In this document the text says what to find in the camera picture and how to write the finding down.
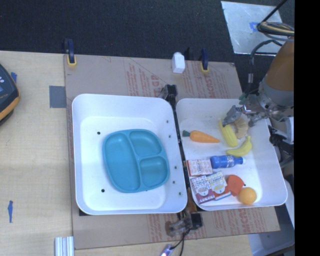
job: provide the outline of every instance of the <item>wooden table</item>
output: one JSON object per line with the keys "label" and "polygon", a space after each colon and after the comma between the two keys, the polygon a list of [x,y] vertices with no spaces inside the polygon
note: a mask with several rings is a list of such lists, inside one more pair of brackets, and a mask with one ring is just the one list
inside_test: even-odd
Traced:
{"label": "wooden table", "polygon": [[[0,126],[0,255],[54,255],[56,237],[73,235],[65,108],[50,108],[49,86],[65,86],[63,54],[0,51],[17,74],[21,100]],[[8,205],[13,202],[12,222]],[[166,242],[76,250],[76,256],[159,255]],[[180,254],[180,247],[172,256]],[[252,255],[248,236],[184,243],[184,256]]]}

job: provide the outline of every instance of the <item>black fabric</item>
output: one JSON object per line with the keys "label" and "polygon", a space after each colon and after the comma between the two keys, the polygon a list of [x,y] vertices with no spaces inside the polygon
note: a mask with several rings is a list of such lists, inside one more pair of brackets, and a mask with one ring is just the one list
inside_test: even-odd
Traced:
{"label": "black fabric", "polygon": [[[281,0],[238,2],[277,6]],[[209,61],[235,63],[242,90],[248,83],[249,56],[233,52],[219,0],[1,0],[0,50],[61,53],[71,38],[75,54],[171,59],[191,47]],[[279,9],[282,22],[295,26],[295,0]],[[258,83],[272,56],[255,58]]]}

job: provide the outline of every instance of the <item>corn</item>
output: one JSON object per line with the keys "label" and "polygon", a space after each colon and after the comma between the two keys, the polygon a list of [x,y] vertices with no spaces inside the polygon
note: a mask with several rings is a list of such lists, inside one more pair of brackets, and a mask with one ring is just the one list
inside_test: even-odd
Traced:
{"label": "corn", "polygon": [[219,120],[219,126],[228,146],[231,148],[238,146],[237,136],[234,130],[232,129],[231,125],[227,124],[225,127],[223,127],[221,120]]}

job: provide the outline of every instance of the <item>blue clamp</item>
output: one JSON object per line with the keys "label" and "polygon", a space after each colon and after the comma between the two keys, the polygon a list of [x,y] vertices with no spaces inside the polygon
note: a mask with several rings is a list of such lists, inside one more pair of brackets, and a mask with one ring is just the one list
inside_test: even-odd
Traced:
{"label": "blue clamp", "polygon": [[208,53],[205,48],[202,48],[200,68],[202,73],[204,74],[209,72],[208,62],[209,62]]}
{"label": "blue clamp", "polygon": [[62,53],[67,54],[67,62],[69,66],[77,65],[75,56],[74,42],[70,38],[65,38],[61,43]]}

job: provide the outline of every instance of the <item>blue bottle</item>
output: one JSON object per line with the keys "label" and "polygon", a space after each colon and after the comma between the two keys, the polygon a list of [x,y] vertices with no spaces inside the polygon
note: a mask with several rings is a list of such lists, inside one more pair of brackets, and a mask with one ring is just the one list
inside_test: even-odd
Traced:
{"label": "blue bottle", "polygon": [[246,162],[244,157],[235,157],[233,155],[214,155],[210,157],[211,166],[213,169],[229,168],[235,165],[242,165]]}

